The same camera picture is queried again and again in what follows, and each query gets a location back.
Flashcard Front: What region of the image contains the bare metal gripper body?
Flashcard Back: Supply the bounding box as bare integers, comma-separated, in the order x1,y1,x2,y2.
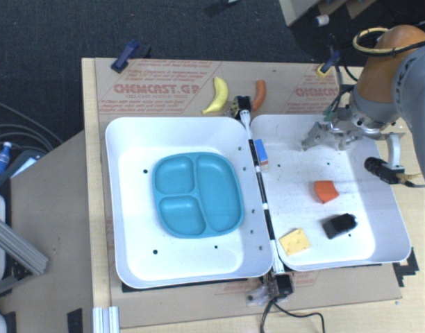
310,111,388,143

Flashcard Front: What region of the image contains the white plastic tray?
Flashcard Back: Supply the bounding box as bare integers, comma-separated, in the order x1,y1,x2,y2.
104,116,274,289
249,114,413,272

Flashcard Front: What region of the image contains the blue and white carton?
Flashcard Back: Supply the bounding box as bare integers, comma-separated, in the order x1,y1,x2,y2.
253,138,270,172

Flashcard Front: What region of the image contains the orange curved block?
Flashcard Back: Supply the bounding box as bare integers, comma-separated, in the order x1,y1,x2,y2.
313,180,340,205

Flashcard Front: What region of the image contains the orange sausage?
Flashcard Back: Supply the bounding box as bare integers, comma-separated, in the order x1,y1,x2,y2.
251,79,267,112

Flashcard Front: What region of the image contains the thin black and white rod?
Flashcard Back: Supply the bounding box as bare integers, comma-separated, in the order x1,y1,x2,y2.
240,110,283,274

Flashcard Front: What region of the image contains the yellow banana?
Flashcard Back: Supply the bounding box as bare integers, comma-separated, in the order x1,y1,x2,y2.
201,76,230,116

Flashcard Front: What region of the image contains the yellow cheese slice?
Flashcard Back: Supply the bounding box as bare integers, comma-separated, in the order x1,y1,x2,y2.
278,228,311,257

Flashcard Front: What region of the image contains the blue divided plate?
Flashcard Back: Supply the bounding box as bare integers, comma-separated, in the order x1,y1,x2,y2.
151,152,245,239

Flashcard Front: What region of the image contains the brown cardboard board red print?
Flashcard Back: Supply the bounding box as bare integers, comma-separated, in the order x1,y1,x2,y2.
94,58,403,329

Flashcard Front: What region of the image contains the blue plastic bottle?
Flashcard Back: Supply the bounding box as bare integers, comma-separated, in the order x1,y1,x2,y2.
0,141,13,177

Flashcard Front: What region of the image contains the black cylinder on white bracket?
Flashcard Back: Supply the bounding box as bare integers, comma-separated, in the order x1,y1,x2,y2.
364,133,406,185

